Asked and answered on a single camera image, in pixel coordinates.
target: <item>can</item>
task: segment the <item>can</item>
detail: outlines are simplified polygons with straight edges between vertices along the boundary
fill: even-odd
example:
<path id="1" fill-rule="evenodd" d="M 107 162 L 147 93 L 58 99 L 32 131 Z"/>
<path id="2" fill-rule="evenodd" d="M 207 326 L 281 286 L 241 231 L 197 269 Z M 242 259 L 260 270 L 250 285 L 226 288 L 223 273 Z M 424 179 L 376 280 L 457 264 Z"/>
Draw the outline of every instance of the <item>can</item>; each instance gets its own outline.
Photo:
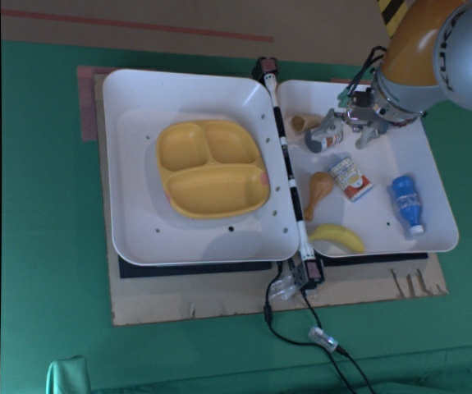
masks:
<path id="1" fill-rule="evenodd" d="M 305 132 L 305 144 L 313 153 L 323 152 L 325 149 L 340 143 L 343 140 L 343 131 L 331 136 L 322 135 L 319 129 L 308 130 Z"/>
<path id="2" fill-rule="evenodd" d="M 328 173 L 351 201 L 356 201 L 373 188 L 369 178 L 359 170 L 349 156 L 331 167 Z"/>

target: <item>yellow plate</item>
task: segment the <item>yellow plate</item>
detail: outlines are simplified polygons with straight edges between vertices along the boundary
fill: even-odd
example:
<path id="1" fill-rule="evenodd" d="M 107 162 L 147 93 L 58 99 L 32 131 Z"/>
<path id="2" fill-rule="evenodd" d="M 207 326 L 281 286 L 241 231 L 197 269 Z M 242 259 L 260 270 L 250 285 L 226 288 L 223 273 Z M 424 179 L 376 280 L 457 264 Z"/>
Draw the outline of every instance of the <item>yellow plate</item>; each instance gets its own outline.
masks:
<path id="1" fill-rule="evenodd" d="M 270 186 L 254 139 L 235 122 L 186 121 L 164 129 L 157 161 L 171 206 L 189 218 L 227 218 L 261 207 Z"/>

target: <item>brown floor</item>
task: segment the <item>brown floor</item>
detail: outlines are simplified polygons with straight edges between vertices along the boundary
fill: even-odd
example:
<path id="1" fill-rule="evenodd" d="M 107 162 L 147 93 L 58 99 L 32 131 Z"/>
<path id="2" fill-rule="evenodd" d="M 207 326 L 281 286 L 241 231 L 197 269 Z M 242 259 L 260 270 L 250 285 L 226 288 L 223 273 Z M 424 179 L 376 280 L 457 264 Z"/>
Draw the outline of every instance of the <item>brown floor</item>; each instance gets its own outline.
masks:
<path id="1" fill-rule="evenodd" d="M 414 0 L 406 0 L 409 6 Z M 359 65 L 376 0 L 1 0 L 2 39 Z"/>

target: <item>blue bottle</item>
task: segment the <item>blue bottle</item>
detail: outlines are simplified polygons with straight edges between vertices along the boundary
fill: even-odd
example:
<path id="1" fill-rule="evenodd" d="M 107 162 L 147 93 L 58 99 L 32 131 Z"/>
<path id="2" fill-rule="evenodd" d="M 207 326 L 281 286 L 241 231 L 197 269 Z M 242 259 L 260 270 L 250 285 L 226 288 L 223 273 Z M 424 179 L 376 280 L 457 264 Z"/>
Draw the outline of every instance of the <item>blue bottle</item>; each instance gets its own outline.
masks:
<path id="1" fill-rule="evenodd" d="M 407 175 L 399 176 L 392 181 L 392 189 L 396 195 L 400 214 L 410 225 L 410 234 L 412 236 L 423 234 L 424 227 L 419 221 L 422 205 L 413 180 Z"/>

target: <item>green tablecloth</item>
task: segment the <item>green tablecloth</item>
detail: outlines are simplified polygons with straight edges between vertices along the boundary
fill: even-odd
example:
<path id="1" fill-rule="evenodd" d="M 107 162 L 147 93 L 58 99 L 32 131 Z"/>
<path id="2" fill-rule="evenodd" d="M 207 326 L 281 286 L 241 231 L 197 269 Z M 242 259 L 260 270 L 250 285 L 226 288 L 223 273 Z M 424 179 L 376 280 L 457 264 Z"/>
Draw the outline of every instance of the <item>green tablecloth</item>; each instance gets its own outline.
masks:
<path id="1" fill-rule="evenodd" d="M 256 58 L 262 55 L 274 57 Z M 250 76 L 254 63 L 2 42 L 1 393 L 45 392 L 50 364 L 76 355 L 85 358 L 94 392 L 345 392 L 322 351 L 276 339 L 261 314 L 112 326 L 99 153 L 96 141 L 81 141 L 76 68 Z M 357 72 L 282 60 L 279 66 L 280 81 Z M 379 392 L 418 392 L 411 384 L 469 393 L 472 112 L 440 103 L 424 125 L 460 231 L 458 246 L 439 255 L 449 295 L 318 314 Z M 298 340 L 313 325 L 305 310 L 277 314 L 274 323 Z M 350 364 L 340 366 L 361 384 Z M 397 383 L 407 384 L 404 391 Z"/>

